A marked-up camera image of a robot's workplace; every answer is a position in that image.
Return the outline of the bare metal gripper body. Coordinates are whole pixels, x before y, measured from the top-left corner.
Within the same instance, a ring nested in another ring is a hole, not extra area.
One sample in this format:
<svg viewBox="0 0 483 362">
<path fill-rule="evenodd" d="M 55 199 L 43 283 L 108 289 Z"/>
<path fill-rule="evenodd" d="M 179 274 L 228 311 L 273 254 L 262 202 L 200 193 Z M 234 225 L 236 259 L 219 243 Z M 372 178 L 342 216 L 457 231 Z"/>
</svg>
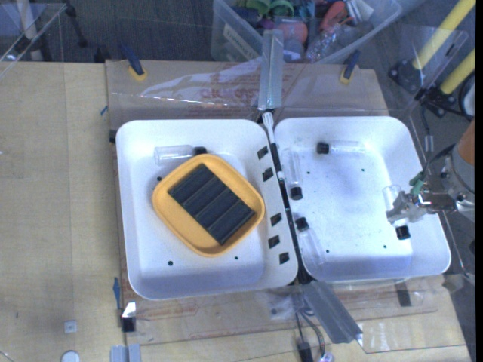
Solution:
<svg viewBox="0 0 483 362">
<path fill-rule="evenodd" d="M 438 175 L 414 178 L 414 196 L 419 207 L 427 213 L 458 212 L 471 222 L 475 221 L 474 179 L 456 172 L 442 171 Z"/>
</svg>

